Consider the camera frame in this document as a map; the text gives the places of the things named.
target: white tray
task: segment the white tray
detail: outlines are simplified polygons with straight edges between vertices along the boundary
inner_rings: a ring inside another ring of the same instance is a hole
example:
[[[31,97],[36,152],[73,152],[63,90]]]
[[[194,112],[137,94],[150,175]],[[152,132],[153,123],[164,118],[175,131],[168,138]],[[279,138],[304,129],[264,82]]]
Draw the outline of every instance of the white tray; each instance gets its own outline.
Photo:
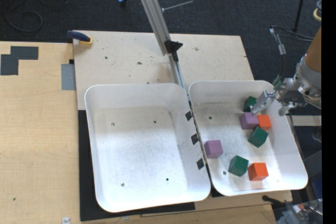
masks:
[[[211,188],[186,92],[174,83],[96,85],[85,94],[98,204],[109,212],[205,199]]]
[[[240,125],[244,101],[272,89],[266,81],[199,81],[189,88],[202,143],[208,140],[222,143],[223,154],[207,159],[213,186],[222,195],[302,189],[308,182],[287,118],[278,114],[280,103],[274,101],[262,113],[270,116],[272,128],[267,131],[267,140],[260,148],[247,141],[251,130],[243,130]],[[249,164],[265,162],[269,176],[252,182],[247,172],[242,177],[229,173],[229,163],[235,155],[249,160]]]

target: orange cube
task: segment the orange cube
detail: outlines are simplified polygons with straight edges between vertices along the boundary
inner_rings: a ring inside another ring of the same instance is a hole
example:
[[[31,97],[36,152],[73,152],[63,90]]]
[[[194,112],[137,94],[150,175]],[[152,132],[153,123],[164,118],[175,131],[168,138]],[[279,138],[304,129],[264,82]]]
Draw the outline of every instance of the orange cube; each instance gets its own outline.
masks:
[[[268,177],[266,163],[252,163],[247,167],[247,172],[251,181],[261,181]]]
[[[264,131],[267,131],[272,127],[269,115],[257,115],[259,121],[259,127]]]

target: green cube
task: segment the green cube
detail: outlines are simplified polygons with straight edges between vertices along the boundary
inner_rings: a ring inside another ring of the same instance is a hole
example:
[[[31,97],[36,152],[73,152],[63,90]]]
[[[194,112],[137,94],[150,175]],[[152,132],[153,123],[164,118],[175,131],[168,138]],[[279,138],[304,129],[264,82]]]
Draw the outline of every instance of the green cube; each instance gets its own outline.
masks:
[[[256,147],[261,147],[267,139],[268,133],[260,127],[256,127],[248,138],[248,142],[255,145]]]
[[[244,102],[244,112],[251,112],[251,107],[254,106],[257,102],[257,98],[249,96]]]
[[[231,159],[228,171],[236,176],[242,176],[246,173],[247,166],[248,160],[236,155]]]

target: wooden board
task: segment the wooden board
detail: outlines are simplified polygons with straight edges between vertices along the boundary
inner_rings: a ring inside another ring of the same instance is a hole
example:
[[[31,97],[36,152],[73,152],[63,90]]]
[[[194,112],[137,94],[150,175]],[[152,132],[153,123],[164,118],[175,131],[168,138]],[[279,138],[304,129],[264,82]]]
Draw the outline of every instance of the wooden board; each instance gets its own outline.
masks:
[[[61,89],[61,64],[73,59],[73,46],[0,42],[0,54],[9,54],[11,46],[37,46],[39,58],[20,60],[17,76],[0,76],[1,220],[60,224],[63,217],[70,217],[71,224],[81,223],[77,95]],[[270,197],[291,200],[289,191]],[[197,202],[193,212],[131,216],[130,223],[222,223],[224,218],[226,223],[269,223],[268,204],[257,195],[208,198]],[[122,219],[85,223],[118,221]]]
[[[91,46],[74,40],[78,109],[85,110],[86,90],[96,84],[174,82],[168,56],[153,33],[81,32]],[[198,80],[253,80],[239,36],[171,34],[178,50],[186,90]]]

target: purple cube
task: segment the purple cube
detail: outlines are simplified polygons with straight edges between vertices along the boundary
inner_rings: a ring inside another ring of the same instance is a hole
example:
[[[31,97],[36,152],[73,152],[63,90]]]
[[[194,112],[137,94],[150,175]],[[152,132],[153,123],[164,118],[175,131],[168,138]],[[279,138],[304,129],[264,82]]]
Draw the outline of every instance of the purple cube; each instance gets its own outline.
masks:
[[[259,125],[257,115],[252,115],[251,112],[244,112],[240,117],[240,125],[243,130],[253,130]]]
[[[223,149],[220,140],[209,140],[204,144],[206,156],[208,158],[218,158],[222,155]]]

